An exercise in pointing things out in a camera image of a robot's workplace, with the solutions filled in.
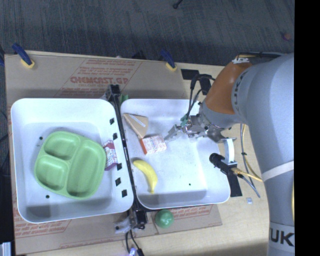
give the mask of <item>green sphere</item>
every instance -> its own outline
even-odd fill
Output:
[[[167,209],[158,211],[155,215],[155,223],[163,229],[169,228],[174,223],[174,215]]]

